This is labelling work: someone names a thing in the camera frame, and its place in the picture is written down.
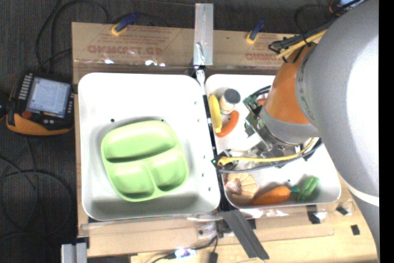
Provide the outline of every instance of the orange carrot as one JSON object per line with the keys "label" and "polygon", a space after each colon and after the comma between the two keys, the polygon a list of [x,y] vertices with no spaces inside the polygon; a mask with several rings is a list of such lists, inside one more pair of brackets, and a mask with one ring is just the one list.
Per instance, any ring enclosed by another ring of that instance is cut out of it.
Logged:
{"label": "orange carrot", "polygon": [[230,113],[230,120],[222,130],[216,134],[217,137],[225,137],[231,133],[231,131],[235,128],[236,124],[238,123],[239,113],[237,111],[232,111]]}
{"label": "orange carrot", "polygon": [[257,101],[257,104],[259,105],[264,105],[266,99],[261,99],[259,101]]}
{"label": "orange carrot", "polygon": [[281,185],[280,187],[276,187],[273,190],[264,193],[260,197],[257,197],[252,201],[252,205],[268,205],[268,204],[277,204],[283,201],[286,201],[290,197],[290,189]]}

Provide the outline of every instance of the cardboard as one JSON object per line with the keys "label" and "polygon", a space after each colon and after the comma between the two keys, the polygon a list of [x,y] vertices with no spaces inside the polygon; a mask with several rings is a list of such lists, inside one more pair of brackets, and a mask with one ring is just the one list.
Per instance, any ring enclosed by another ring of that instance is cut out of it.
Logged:
{"label": "cardboard", "polygon": [[[115,36],[112,27],[72,24],[74,84],[96,71],[187,73],[193,66],[194,29],[131,25]],[[246,36],[246,32],[214,30],[213,66],[208,68],[276,73],[283,62],[268,45],[288,35],[259,33],[254,44],[246,42]]]}

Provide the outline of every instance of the gray carpet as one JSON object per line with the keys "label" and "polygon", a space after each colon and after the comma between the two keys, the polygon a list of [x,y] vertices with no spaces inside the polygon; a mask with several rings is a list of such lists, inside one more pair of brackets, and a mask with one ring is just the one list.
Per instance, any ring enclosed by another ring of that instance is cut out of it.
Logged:
{"label": "gray carpet", "polygon": [[[60,3],[69,1],[74,0],[60,0]],[[71,48],[71,22],[112,22],[134,11],[157,17],[148,21],[151,25],[160,25],[164,21],[171,27],[193,28],[194,4],[208,2],[214,4],[216,30],[249,31],[264,18],[263,31],[273,33],[298,33],[319,25],[329,15],[329,0],[82,1],[70,4],[57,16],[53,32],[52,21],[44,29],[37,50],[41,60],[48,58],[51,52],[54,54]],[[1,0],[0,91],[8,94],[25,70],[37,68],[34,44],[56,2]],[[107,17],[98,4],[105,9]],[[52,71],[70,78],[70,54],[55,59]],[[30,176],[30,182],[22,176],[10,176],[15,169],[0,162],[2,174],[9,175],[3,177],[1,186],[0,262],[60,262],[60,244],[74,241],[74,142],[74,132],[26,140],[10,132],[4,120],[0,122],[0,158],[11,161],[20,170],[53,175],[64,185],[48,176]]]}

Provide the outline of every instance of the metal bar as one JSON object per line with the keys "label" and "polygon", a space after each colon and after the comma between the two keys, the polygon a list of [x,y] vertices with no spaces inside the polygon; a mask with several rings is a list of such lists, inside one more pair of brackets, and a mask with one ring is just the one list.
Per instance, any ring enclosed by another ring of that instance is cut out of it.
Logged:
{"label": "metal bar", "polygon": [[196,4],[194,65],[212,65],[214,34],[213,4]]}
{"label": "metal bar", "polygon": [[86,243],[77,243],[76,245],[62,245],[61,248],[62,263],[87,263]]}
{"label": "metal bar", "polygon": [[261,260],[270,258],[239,209],[220,212],[220,215],[234,232],[248,257],[258,257]]}

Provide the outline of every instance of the green plate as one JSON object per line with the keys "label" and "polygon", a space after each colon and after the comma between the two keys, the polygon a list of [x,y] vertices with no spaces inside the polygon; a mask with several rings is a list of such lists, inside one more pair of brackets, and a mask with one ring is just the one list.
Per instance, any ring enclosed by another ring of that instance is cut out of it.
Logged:
{"label": "green plate", "polygon": [[177,135],[162,121],[138,122],[110,131],[101,152],[111,185],[127,201],[168,194],[189,174]]}

